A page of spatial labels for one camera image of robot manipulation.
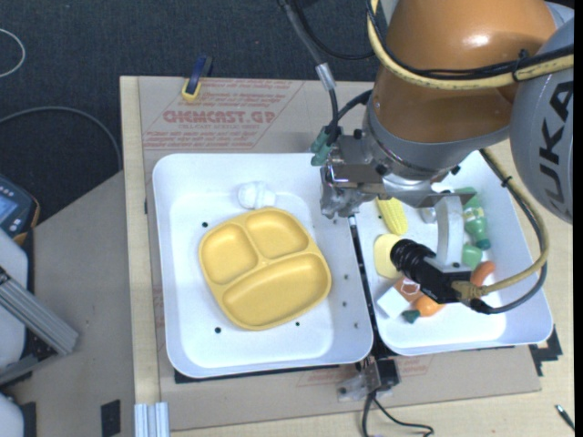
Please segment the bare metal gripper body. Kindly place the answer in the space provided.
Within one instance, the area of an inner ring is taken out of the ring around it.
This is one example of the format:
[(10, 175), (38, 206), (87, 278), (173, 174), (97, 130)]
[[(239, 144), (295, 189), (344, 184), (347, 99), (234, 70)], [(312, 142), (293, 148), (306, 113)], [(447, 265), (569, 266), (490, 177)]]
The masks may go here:
[(340, 136), (320, 168), (322, 184), (337, 188), (339, 195), (357, 188), (365, 202), (395, 198), (412, 208), (432, 208), (448, 197), (448, 192), (432, 188), (447, 173), (446, 168), (423, 168), (400, 158), (371, 132)]

